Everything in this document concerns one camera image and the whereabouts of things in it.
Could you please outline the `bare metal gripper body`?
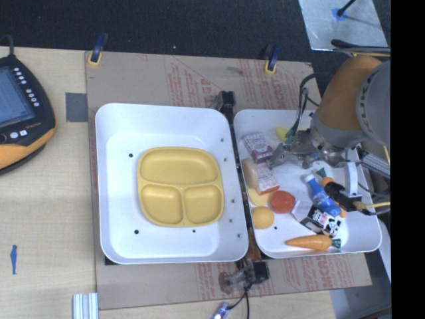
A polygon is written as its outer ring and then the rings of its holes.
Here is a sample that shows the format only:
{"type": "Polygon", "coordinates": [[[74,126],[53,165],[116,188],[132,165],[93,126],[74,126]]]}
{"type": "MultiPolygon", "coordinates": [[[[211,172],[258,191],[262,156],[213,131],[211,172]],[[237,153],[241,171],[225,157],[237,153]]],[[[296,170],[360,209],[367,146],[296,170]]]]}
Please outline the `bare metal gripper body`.
{"type": "Polygon", "coordinates": [[[344,158],[345,149],[330,144],[315,130],[297,131],[291,146],[292,155],[299,160],[304,155],[319,154],[320,161],[324,161],[331,167],[338,167],[346,161],[344,158]]]}

